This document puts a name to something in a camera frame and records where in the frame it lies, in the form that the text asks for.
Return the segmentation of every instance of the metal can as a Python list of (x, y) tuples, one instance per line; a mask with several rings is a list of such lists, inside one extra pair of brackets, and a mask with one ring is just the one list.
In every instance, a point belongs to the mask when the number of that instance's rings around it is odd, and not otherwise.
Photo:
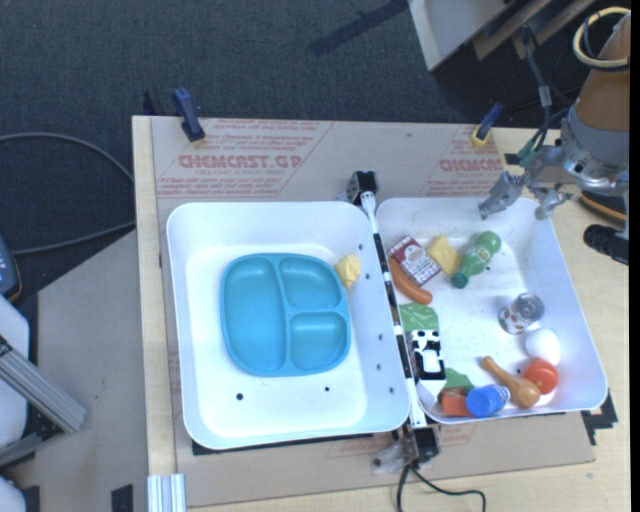
[(544, 304), (533, 293), (521, 293), (516, 299), (500, 311), (498, 322), (509, 334), (520, 334), (533, 322), (544, 315)]

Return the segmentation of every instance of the white tray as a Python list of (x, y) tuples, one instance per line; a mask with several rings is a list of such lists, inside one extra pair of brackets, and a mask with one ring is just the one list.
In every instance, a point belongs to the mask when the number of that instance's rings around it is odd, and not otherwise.
[[(387, 249), (406, 235), (425, 247), (436, 236), (445, 235), (460, 254), (482, 231), (494, 231), (502, 239), (489, 270), (471, 277), (465, 288), (454, 288), (444, 272), (424, 285), (433, 294), (430, 306), (438, 314), (445, 365), (467, 375), (475, 386), (496, 383), (479, 366), (486, 355), (514, 375), (524, 371), (530, 361), (524, 350), (525, 334), (507, 334), (497, 316), (520, 293), (534, 292), (544, 302), (545, 314), (529, 329), (551, 329), (558, 336), (560, 381), (533, 408), (518, 409), (509, 403), (496, 418), (598, 407), (607, 396), (607, 381), (551, 221), (536, 220), (537, 204), (526, 198), (482, 220), (478, 202), (477, 198), (394, 198), (377, 211)], [(397, 300), (408, 302), (400, 293)], [(424, 396), (422, 402), (425, 412), (438, 422), (478, 421), (443, 415), (434, 397)]]
[[(167, 221), (184, 421), (211, 449), (394, 430), (409, 398), (371, 227), (339, 201), (189, 203)], [(288, 252), (335, 265), (361, 262), (346, 290), (351, 348), (337, 367), (294, 377), (258, 377), (225, 349), (220, 277), (235, 258)]]

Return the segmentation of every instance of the toy sausage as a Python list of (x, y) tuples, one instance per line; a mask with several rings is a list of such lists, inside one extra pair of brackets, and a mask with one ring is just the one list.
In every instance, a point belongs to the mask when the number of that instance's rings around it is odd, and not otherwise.
[(391, 279), (395, 287), (402, 293), (404, 293), (409, 299), (419, 304), (430, 304), (433, 300), (433, 295), (427, 290), (423, 290), (419, 286), (411, 282), (411, 280), (405, 275), (400, 268), (398, 262), (389, 258), (389, 270), (391, 271)]

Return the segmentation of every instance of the gray floor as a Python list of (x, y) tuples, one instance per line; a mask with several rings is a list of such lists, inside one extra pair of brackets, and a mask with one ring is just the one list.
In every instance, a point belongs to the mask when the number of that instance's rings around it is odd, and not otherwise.
[(136, 243), (135, 232), (126, 235), (38, 294), (39, 367), (89, 411), (80, 432), (4, 471), (22, 489), (39, 488), (43, 512), (112, 512), (112, 491), (129, 485), (133, 510), (144, 510)]

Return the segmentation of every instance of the blue clamp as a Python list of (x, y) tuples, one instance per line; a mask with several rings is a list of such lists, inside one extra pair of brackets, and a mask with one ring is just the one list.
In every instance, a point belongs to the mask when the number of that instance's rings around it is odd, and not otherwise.
[(196, 109), (193, 106), (193, 97), (184, 87), (176, 89), (171, 95), (173, 104), (176, 107), (178, 115), (184, 117), (182, 129), (191, 142), (194, 140), (204, 139), (205, 134), (202, 126), (198, 122)]

